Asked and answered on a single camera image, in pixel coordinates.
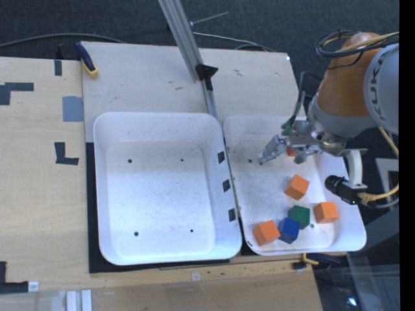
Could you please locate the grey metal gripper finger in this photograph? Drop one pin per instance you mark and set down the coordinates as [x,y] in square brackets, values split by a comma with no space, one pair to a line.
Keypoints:
[306,155]
[271,150]

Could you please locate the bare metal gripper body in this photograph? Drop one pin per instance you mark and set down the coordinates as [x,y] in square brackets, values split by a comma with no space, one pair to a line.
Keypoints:
[308,136]

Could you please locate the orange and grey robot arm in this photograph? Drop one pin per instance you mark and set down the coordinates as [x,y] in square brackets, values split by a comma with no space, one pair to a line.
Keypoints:
[347,89]

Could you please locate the orange cube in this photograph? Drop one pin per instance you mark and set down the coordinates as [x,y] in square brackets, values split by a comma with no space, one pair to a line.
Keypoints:
[290,152]
[296,186]
[325,212]
[266,233]

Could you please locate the white plastic tray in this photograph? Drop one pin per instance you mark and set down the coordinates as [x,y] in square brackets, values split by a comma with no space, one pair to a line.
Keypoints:
[162,190]
[262,193]

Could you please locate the green cube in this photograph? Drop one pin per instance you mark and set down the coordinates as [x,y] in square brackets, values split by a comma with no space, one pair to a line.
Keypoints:
[300,215]

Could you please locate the blue cube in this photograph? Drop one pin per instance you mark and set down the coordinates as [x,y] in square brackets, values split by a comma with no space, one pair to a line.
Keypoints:
[288,229]

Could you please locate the black cylinder on white bracket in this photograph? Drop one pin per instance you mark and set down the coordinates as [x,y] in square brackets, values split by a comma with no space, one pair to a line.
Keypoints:
[342,188]

